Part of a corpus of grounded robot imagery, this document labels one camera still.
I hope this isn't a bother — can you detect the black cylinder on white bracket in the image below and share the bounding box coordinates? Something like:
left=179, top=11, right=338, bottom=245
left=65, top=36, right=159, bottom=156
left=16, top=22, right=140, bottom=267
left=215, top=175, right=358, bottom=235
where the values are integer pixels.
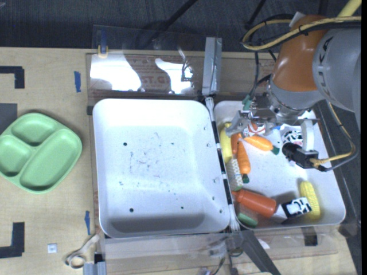
left=282, top=120, right=320, bottom=170

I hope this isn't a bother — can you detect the yellow corn cob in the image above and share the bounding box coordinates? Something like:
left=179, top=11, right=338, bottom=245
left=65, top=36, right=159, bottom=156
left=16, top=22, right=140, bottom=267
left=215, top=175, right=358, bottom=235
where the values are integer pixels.
left=299, top=180, right=322, bottom=222

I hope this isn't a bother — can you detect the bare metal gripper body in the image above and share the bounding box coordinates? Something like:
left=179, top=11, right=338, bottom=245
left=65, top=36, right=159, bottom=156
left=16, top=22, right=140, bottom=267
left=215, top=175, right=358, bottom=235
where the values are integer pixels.
left=248, top=95, right=290, bottom=126

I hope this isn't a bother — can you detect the orange bottle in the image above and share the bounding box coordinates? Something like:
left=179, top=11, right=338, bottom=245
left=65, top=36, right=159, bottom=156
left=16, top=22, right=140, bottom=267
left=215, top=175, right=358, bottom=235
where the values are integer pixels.
left=231, top=188, right=278, bottom=219

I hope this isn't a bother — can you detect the black and white cow carton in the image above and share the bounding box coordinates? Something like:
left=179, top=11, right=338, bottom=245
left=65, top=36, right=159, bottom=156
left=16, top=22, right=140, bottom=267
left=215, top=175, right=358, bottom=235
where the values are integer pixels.
left=281, top=197, right=313, bottom=219
left=282, top=129, right=304, bottom=148

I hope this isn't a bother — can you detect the green oblong toy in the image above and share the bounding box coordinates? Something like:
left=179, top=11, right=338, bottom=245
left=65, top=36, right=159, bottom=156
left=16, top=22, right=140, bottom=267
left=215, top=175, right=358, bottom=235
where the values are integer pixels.
left=237, top=212, right=259, bottom=228

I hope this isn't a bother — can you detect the small orange carrot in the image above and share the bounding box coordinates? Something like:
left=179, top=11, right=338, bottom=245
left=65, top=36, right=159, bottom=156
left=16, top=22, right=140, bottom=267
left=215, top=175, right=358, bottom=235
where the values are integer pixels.
left=230, top=132, right=243, bottom=155

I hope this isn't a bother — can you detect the white plastic tray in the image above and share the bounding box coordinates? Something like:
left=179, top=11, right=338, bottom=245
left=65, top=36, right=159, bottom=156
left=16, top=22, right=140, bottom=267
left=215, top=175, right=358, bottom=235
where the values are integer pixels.
left=213, top=100, right=346, bottom=230
left=92, top=98, right=231, bottom=238

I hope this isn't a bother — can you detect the white and orange can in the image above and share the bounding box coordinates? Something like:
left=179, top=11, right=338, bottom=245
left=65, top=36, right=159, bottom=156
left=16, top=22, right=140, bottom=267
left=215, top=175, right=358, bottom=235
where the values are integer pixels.
left=246, top=121, right=267, bottom=136

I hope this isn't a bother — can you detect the green divided plate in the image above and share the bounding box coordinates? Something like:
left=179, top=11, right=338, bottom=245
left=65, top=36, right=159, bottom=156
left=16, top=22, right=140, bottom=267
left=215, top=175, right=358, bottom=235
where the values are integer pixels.
left=0, top=112, right=83, bottom=195

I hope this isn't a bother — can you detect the yellow banana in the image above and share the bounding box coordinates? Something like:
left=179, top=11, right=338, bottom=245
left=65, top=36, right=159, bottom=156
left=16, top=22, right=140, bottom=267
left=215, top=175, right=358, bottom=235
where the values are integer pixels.
left=219, top=121, right=233, bottom=164

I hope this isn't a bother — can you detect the beige patterned packet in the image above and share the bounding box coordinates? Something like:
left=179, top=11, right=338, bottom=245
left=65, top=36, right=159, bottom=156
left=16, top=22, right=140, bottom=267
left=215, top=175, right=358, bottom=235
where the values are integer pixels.
left=226, top=158, right=245, bottom=192

